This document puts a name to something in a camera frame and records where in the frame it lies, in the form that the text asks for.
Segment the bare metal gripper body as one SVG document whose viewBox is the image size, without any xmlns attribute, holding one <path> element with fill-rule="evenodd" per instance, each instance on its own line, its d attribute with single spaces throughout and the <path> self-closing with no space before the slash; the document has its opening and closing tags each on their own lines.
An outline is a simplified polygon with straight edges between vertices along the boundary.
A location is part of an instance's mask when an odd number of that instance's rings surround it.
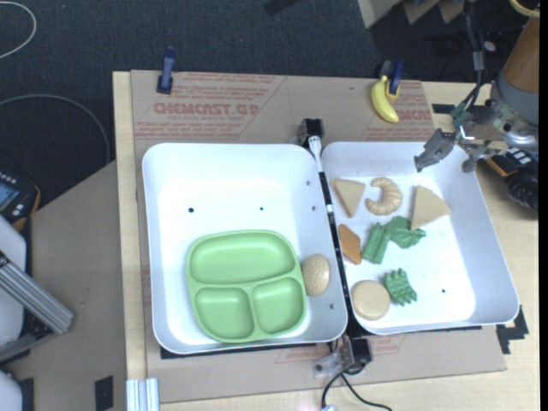
<svg viewBox="0 0 548 411">
<path fill-rule="evenodd" d="M 538 151 L 538 126 L 526 121 L 503 100 L 488 99 L 483 105 L 452 110 L 456 144 L 470 158 L 491 158 L 510 148 Z"/>
</svg>

